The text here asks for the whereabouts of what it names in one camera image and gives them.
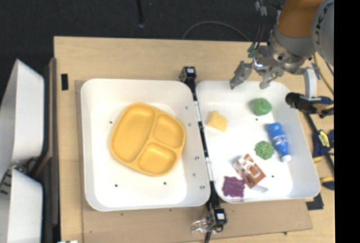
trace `blue bottle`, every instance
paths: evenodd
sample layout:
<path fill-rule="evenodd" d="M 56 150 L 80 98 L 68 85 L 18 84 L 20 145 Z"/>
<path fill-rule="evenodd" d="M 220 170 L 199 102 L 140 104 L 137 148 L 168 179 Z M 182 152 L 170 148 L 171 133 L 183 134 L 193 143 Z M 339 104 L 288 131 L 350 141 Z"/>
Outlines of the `blue bottle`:
<path fill-rule="evenodd" d="M 281 160 L 283 162 L 289 162 L 291 156 L 287 151 L 287 138 L 282 130 L 281 124 L 278 122 L 272 123 L 268 125 L 267 130 L 275 150 L 281 154 Z"/>

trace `orange divided plate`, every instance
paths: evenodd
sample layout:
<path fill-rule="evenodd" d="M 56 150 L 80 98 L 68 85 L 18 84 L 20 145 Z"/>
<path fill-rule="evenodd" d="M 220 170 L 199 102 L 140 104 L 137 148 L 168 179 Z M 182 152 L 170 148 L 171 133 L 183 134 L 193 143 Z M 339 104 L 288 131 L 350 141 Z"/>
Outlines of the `orange divided plate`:
<path fill-rule="evenodd" d="M 170 114 L 145 103 L 129 105 L 116 122 L 110 150 L 117 161 L 151 176 L 163 176 L 176 165 L 186 132 Z"/>

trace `wooden table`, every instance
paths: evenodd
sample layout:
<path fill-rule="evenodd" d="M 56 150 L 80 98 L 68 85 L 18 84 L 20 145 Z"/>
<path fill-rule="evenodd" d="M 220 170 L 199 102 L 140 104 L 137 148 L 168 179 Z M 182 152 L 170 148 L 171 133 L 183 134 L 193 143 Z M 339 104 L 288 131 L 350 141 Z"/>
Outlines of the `wooden table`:
<path fill-rule="evenodd" d="M 248 42 L 158 40 L 123 38 L 55 37 L 54 104 L 55 138 L 58 149 L 61 239 L 79 242 L 203 242 L 203 235 L 191 235 L 194 216 L 205 208 L 99 212 L 91 209 L 82 194 L 77 102 L 75 82 L 91 78 L 177 79 L 184 66 L 195 66 L 197 80 L 230 80 L 241 60 L 249 62 Z M 325 78 L 332 76 L 318 56 Z M 253 72 L 249 80 L 260 81 Z M 304 93 L 302 76 L 285 74 L 276 81 L 292 92 Z M 318 95 L 332 98 L 323 81 Z M 311 129 L 303 114 L 309 147 Z M 334 117 L 313 116 L 319 129 L 334 128 Z M 319 177 L 332 176 L 325 160 L 316 163 Z M 335 242 L 334 191 L 321 187 L 324 209 L 307 211 L 305 200 L 282 200 L 271 204 L 246 203 L 239 209 L 226 206 L 229 221 L 216 242 Z"/>

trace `white bottle cap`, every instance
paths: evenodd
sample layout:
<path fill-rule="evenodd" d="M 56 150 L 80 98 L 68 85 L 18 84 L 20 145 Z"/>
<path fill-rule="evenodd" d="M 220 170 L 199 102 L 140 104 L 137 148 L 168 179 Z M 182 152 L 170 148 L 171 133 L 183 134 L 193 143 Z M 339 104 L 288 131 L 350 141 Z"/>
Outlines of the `white bottle cap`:
<path fill-rule="evenodd" d="M 281 159 L 282 159 L 283 162 L 289 162 L 289 161 L 291 161 L 291 156 L 290 155 L 285 155 Z"/>

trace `yellow sponge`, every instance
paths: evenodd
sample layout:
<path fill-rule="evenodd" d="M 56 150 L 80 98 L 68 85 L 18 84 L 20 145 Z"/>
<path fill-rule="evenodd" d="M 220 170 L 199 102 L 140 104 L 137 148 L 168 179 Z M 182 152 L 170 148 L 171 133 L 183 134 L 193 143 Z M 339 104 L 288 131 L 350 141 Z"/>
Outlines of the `yellow sponge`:
<path fill-rule="evenodd" d="M 225 132 L 227 127 L 227 119 L 223 115 L 219 114 L 219 112 L 214 110 L 210 113 L 207 124 L 208 126 L 214 127 L 222 132 Z"/>

